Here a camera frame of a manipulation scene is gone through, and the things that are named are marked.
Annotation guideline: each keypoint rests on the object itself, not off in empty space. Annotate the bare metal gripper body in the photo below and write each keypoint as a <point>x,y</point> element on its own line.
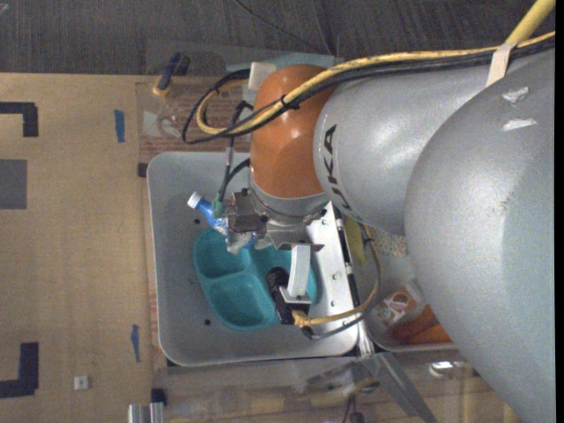
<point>247,214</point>

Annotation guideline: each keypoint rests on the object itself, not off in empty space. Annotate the small white square block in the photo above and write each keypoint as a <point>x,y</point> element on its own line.
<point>81,382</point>

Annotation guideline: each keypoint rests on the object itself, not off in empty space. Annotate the teal divided plate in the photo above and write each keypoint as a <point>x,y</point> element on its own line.
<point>233,289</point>

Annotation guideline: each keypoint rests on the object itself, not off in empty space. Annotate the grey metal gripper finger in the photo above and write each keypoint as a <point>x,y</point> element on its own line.
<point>256,239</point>
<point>235,242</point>

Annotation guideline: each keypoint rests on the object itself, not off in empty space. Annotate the pale patterned packet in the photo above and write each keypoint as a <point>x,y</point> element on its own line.
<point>392,245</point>

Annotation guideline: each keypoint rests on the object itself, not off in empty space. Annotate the black cylinder on white bracket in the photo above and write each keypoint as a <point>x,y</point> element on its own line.
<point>299,271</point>

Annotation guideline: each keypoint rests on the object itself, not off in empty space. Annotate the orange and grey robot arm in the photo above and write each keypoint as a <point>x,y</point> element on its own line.
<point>396,148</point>

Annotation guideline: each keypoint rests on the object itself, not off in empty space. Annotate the orange carrot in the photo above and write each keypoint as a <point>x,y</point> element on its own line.
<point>425,331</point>

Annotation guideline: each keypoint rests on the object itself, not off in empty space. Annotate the blue bottle with white cap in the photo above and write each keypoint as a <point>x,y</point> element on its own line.
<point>205,210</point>

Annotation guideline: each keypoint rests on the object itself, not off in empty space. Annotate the orange and white printed carton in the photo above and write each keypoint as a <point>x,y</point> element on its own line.
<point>398,304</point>

